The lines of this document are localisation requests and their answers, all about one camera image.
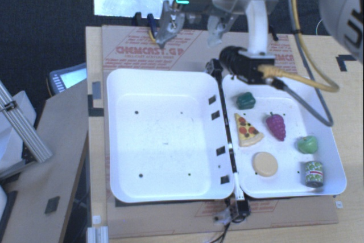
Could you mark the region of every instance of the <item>pizza slice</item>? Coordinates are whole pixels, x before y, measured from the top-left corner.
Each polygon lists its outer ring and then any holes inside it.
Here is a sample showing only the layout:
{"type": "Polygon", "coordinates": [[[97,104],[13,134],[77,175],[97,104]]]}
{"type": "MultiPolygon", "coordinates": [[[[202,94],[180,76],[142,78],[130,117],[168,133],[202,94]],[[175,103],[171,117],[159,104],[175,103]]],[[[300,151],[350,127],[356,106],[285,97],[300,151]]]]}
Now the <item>pizza slice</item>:
{"type": "Polygon", "coordinates": [[[259,132],[237,113],[235,114],[235,121],[238,127],[239,145],[241,147],[254,145],[264,138],[263,133],[259,132]]]}

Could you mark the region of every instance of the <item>pepperoni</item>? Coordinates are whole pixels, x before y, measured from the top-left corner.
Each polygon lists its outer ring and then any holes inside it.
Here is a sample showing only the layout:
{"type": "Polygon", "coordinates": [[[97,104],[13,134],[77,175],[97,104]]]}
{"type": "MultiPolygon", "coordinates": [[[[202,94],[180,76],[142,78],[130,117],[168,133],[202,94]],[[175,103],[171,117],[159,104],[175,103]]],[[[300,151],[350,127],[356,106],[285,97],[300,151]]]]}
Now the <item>pepperoni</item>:
{"type": "Polygon", "coordinates": [[[256,132],[257,132],[257,130],[255,129],[255,127],[250,127],[249,129],[248,129],[248,132],[250,133],[250,134],[255,134],[256,132]]]}
{"type": "Polygon", "coordinates": [[[241,134],[246,134],[247,132],[246,132],[246,129],[244,128],[244,127],[240,127],[239,128],[239,132],[241,133],[241,134]]]}

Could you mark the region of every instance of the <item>empty white tray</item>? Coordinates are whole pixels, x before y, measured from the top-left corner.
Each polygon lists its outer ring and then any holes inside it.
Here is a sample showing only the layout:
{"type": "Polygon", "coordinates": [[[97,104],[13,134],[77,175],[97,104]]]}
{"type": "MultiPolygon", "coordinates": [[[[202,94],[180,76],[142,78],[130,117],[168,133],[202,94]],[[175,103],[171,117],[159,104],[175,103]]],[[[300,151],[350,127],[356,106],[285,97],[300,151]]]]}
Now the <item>empty white tray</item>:
{"type": "MultiPolygon", "coordinates": [[[[326,117],[313,88],[289,79],[282,80],[326,117]]],[[[229,75],[223,80],[223,88],[239,183],[246,194],[255,198],[292,197],[337,195],[345,190],[346,177],[330,127],[315,119],[288,93],[268,85],[247,85],[232,80],[229,75]],[[253,109],[237,109],[237,96],[244,92],[251,92],[256,99],[253,109]],[[286,138],[283,142],[278,141],[267,127],[266,118],[270,112],[284,118],[286,138]],[[264,134],[264,138],[255,145],[239,147],[234,113],[243,116],[264,134]],[[297,148],[299,138],[308,135],[314,135],[318,140],[318,151],[314,154],[303,154],[297,148]],[[271,177],[257,175],[253,169],[253,156],[262,151],[271,153],[278,161],[278,171],[271,177]],[[324,185],[320,188],[305,185],[304,165],[313,160],[323,164],[324,185]]]]}
{"type": "Polygon", "coordinates": [[[127,203],[224,199],[234,189],[218,86],[201,72],[107,78],[110,184],[127,203]]]}

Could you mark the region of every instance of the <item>green can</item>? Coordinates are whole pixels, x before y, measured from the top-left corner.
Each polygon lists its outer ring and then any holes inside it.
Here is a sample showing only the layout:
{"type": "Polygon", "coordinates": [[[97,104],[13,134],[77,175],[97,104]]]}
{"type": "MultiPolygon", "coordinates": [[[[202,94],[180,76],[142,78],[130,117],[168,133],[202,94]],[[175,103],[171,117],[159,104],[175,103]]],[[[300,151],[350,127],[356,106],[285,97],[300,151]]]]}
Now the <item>green can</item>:
{"type": "Polygon", "coordinates": [[[322,163],[318,161],[310,161],[305,164],[306,186],[321,187],[324,185],[324,173],[322,163]]]}

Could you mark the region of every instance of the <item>dark background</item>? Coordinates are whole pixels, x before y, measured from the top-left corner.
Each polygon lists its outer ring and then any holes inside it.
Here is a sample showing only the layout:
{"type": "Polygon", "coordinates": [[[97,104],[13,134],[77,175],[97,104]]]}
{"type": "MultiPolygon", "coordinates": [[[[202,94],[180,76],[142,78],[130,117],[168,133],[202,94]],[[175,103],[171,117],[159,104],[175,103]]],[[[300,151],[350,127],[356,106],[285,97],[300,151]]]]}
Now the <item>dark background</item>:
{"type": "MultiPolygon", "coordinates": [[[[297,0],[302,31],[315,34],[320,21],[318,0],[297,0]]],[[[280,0],[270,15],[277,33],[289,34],[287,0],[280,0]]],[[[0,80],[11,94],[25,90],[40,116],[49,98],[46,78],[51,71],[85,62],[85,27],[103,24],[131,25],[131,19],[93,14],[93,0],[0,0],[0,80]]],[[[205,29],[206,18],[185,28],[205,29]]],[[[240,17],[232,31],[247,31],[240,17]]],[[[327,34],[320,26],[319,34],[327,34]]],[[[76,198],[87,195],[82,172],[76,198]]],[[[65,242],[85,242],[86,210],[72,212],[65,242]]]]}

